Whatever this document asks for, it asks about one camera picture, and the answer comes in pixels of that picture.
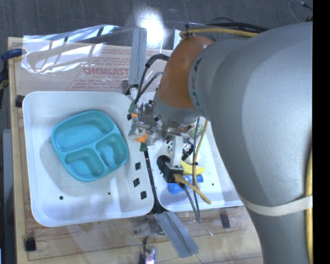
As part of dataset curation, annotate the green packet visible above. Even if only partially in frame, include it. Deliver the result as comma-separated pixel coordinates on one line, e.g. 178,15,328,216
188,122,205,140

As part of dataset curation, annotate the blue divided plate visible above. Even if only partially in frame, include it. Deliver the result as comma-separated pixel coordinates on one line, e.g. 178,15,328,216
51,109,130,183

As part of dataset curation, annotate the black and white packet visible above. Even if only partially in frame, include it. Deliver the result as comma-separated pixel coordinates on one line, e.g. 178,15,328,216
181,141,195,161

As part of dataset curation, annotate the black cylinder on white bracket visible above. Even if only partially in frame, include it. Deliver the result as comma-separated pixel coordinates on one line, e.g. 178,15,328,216
156,136,185,183

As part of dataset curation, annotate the white plastic tray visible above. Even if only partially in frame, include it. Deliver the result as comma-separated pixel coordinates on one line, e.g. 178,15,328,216
139,91,245,213
21,91,155,228

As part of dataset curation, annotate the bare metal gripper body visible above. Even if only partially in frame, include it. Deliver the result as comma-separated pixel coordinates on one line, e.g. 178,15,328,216
134,101,195,145

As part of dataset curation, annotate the yellow banana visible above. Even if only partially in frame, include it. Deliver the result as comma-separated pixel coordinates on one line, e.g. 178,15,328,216
179,159,206,176

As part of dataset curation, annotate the blue plastic object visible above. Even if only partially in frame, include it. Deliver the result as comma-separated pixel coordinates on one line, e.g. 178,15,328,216
167,174,205,195

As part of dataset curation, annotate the orange carrot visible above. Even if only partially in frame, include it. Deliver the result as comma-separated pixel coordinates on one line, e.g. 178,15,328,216
135,134,149,152

